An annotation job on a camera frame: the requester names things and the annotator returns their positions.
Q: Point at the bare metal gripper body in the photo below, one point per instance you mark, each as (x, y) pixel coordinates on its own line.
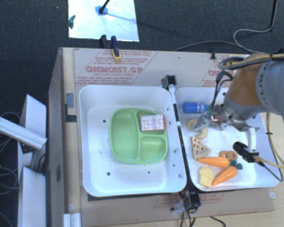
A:
(223, 120)

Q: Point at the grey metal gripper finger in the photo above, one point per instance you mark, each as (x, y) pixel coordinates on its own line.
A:
(200, 124)
(206, 115)

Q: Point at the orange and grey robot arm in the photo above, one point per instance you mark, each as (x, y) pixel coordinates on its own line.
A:
(269, 84)

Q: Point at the beige curved toy pastry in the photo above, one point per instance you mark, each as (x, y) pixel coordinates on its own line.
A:
(190, 122)
(203, 134)

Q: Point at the clear plastic bottle blue cap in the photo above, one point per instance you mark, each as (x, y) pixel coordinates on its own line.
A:
(191, 107)

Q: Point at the thin black and white rod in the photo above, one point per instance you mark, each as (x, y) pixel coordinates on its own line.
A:
(180, 131)

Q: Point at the toy pizza slice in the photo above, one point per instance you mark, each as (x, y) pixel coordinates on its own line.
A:
(197, 148)

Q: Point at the brown toy pretzel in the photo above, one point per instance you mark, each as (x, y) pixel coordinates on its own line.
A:
(228, 154)

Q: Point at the orange toy carrot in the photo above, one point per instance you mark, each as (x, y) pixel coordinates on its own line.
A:
(215, 161)
(224, 175)

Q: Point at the orange and white carton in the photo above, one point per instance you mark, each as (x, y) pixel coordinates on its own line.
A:
(153, 122)

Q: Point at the yellow toy cupcake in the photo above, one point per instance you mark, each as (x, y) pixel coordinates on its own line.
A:
(206, 176)

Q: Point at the white plastic tray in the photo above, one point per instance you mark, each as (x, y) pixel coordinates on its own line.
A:
(246, 176)
(99, 174)

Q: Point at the green divided plate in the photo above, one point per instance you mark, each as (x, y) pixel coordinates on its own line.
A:
(125, 136)

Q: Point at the brown cardboard board red print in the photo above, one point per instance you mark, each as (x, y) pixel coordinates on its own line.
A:
(132, 65)

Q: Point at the black cylinder on white bracket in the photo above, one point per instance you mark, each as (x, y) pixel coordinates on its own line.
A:
(245, 151)

